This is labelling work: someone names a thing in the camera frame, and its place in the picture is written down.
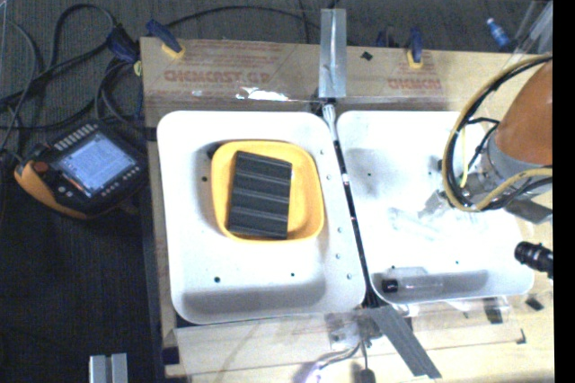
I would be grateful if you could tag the black cylinder on white bracket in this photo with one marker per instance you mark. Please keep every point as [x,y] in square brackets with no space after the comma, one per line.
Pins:
[534,257]

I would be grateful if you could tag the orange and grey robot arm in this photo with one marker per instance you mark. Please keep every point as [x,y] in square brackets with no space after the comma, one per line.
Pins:
[525,120]

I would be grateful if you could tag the white plastic tray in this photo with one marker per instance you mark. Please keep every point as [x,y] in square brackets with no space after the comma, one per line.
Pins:
[404,156]
[251,278]

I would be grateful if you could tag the brown cardboard board red print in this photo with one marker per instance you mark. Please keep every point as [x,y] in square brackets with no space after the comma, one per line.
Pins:
[224,71]

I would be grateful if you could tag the black ribbed block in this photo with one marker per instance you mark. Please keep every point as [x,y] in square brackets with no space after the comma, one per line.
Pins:
[260,194]

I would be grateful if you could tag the blue bottle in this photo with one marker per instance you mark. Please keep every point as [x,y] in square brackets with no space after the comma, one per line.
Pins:
[498,32]

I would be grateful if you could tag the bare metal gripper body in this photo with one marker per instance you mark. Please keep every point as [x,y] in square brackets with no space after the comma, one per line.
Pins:
[485,188]

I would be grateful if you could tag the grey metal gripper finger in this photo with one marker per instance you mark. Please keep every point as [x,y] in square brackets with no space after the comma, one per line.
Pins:
[436,202]

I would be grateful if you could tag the yellow plate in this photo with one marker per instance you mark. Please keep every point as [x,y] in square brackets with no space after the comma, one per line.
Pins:
[305,188]

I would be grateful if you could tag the clear plastic bottle black cap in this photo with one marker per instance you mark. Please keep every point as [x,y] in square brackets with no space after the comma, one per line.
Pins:
[411,284]

